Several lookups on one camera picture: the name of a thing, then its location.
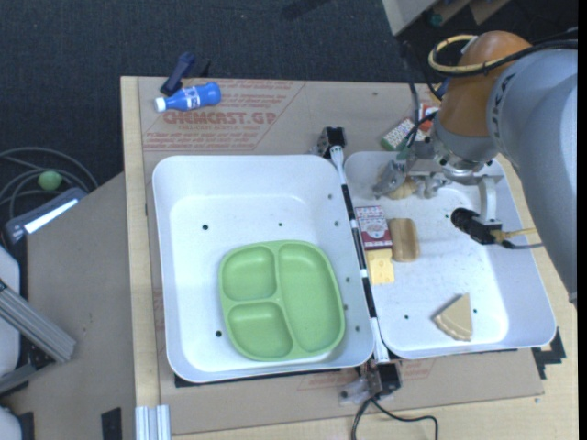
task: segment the green divided plate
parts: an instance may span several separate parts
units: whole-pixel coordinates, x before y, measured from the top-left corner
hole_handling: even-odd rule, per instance
[[[311,243],[269,241],[233,249],[220,263],[218,281],[228,335],[248,358],[317,356],[344,335],[334,271]]]

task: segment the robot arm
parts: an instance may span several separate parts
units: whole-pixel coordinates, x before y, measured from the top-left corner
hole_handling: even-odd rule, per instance
[[[525,55],[513,57],[520,53]],[[492,61],[508,57],[514,61],[492,68]],[[472,75],[471,67],[479,64],[481,73]],[[574,49],[532,50],[510,33],[485,33],[465,48],[452,70],[457,76],[449,81],[432,129],[435,160],[453,181],[479,171],[498,153],[511,161],[576,307],[576,42]]]

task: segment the wooden table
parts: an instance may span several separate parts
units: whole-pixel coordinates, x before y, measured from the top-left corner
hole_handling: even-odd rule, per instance
[[[155,343],[153,293],[150,274],[150,244],[145,214],[146,189],[140,126],[139,77],[121,79],[125,178],[127,188],[127,226],[130,287],[132,300],[132,329],[134,343],[134,370],[136,405],[154,407],[161,404],[158,379],[158,358]],[[336,85],[342,91],[345,83]],[[373,95],[382,88],[372,86]],[[390,116],[409,107],[410,93],[389,101]],[[524,226],[531,218],[524,202],[521,186],[509,165],[506,169],[512,193]],[[544,249],[536,250],[539,271],[559,325],[567,357],[560,365],[548,366],[544,380],[544,395],[537,398],[518,398],[484,401],[429,408],[414,412],[400,412],[403,416],[432,414],[440,425],[440,438],[500,438],[519,439],[526,436],[538,439],[578,438],[578,373],[577,373],[577,313],[567,301],[564,286]],[[364,438],[433,438],[431,424],[399,423],[369,410],[360,423]],[[181,435],[182,439],[241,438],[349,438],[352,416],[299,423],[281,423],[230,431],[214,431]]]

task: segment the tennis ball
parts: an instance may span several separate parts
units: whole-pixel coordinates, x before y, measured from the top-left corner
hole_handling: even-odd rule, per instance
[[[43,191],[55,191],[62,182],[63,176],[57,171],[43,171],[37,180],[37,184]]]

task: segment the blue bottle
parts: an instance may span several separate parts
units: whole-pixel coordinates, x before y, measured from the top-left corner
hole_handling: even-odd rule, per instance
[[[156,98],[155,109],[158,113],[168,109],[192,111],[204,106],[217,105],[221,99],[220,87],[214,82],[209,82],[203,85],[182,88],[169,98]]]

